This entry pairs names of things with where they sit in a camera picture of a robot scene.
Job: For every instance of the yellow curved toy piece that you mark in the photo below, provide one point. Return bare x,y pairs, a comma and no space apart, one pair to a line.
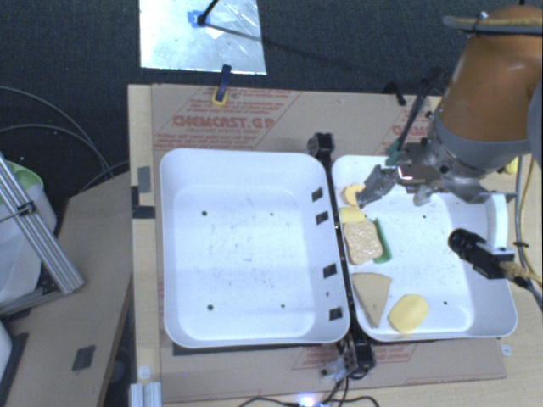
350,194

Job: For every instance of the yellow rounded object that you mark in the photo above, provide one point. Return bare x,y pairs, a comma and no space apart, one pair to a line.
511,166

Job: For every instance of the yellow toy block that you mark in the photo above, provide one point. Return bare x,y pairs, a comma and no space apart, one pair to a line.
351,215

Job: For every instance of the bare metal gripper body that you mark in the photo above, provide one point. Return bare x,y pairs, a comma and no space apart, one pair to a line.
449,176

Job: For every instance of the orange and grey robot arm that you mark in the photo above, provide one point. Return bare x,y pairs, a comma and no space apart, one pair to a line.
488,96

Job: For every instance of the brown cardboard board, red print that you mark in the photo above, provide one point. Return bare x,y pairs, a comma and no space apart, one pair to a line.
237,117

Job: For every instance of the tan pizza slice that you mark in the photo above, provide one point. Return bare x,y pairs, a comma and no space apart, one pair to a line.
371,293

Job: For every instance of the tan toast slice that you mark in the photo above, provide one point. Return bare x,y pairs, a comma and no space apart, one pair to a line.
361,242

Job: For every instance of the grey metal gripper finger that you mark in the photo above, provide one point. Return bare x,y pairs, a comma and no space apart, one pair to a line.
375,182
423,195

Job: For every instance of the black cylinder on white bracket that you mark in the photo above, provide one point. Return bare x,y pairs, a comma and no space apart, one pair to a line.
473,248

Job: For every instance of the yellow oval toy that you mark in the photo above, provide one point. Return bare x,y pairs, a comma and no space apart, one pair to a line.
408,313

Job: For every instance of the thin black rod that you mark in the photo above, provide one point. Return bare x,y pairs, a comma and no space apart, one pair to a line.
343,244

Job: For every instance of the white plastic tray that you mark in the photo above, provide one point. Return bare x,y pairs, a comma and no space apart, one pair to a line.
242,248
428,261

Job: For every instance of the green toy strip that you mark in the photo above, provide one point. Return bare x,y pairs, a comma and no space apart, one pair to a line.
384,244

